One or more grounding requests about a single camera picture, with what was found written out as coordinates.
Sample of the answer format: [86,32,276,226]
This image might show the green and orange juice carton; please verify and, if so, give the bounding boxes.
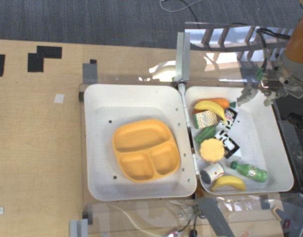
[192,110,218,130]

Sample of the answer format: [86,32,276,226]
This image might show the yellow round biscuit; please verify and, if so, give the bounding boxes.
[199,138,225,162]

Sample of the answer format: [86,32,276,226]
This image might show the green plastic bottle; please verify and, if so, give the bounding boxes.
[229,161,268,183]

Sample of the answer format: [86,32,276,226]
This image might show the white plastic tray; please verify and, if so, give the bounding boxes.
[83,83,198,202]
[185,85,295,196]

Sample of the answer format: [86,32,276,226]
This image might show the yellow banana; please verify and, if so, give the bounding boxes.
[193,100,228,122]
[210,175,246,192]

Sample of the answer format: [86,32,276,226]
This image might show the green toy vegetable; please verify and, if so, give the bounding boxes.
[194,126,216,144]

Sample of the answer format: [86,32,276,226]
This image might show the small white can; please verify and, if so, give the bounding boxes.
[199,161,225,184]

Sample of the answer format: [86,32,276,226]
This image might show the black and white milk carton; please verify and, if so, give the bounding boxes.
[215,107,239,132]
[214,129,242,160]

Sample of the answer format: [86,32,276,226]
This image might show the orange divided plate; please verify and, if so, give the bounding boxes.
[112,118,181,183]

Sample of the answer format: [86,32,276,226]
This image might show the orange carrot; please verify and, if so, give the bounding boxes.
[192,97,237,115]

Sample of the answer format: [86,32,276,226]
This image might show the black cylinder on white bracket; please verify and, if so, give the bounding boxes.
[287,85,303,133]

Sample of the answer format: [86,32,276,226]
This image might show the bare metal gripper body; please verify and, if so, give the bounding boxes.
[259,70,303,97]

